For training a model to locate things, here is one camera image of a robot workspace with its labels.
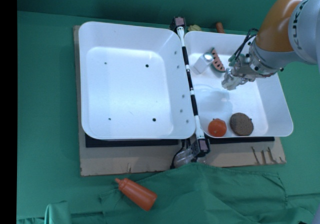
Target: robotic end effector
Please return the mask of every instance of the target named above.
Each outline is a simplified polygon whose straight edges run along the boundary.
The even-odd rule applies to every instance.
[[[241,54],[251,38],[254,40],[248,53]],[[320,72],[320,0],[277,0],[259,31],[251,29],[230,57],[231,68],[227,69],[222,86],[236,89],[248,81],[283,71],[294,61],[318,63]]]

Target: watermelon slice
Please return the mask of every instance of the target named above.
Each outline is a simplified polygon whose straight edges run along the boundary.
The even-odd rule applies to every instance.
[[[226,72],[224,64],[221,62],[217,51],[215,50],[215,48],[212,49],[211,54],[213,55],[213,61],[212,61],[212,65],[213,67],[218,71],[218,72]]]

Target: orange bottle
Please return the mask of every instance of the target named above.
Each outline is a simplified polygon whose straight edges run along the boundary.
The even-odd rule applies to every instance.
[[[119,184],[119,190],[145,211],[149,211],[154,205],[157,195],[153,191],[128,178],[123,180],[116,178],[115,181]]]

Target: green cloth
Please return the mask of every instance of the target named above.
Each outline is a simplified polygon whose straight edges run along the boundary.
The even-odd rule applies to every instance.
[[[44,219],[17,224],[310,224],[320,203],[288,203],[277,174],[190,163],[137,182],[157,193],[146,212],[114,189],[102,193],[101,213],[71,214],[68,202],[49,204]]]

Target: round brown object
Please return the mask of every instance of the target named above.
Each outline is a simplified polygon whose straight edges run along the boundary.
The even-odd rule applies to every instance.
[[[254,130],[251,119],[244,113],[234,113],[230,117],[230,127],[232,131],[239,136],[247,136]]]

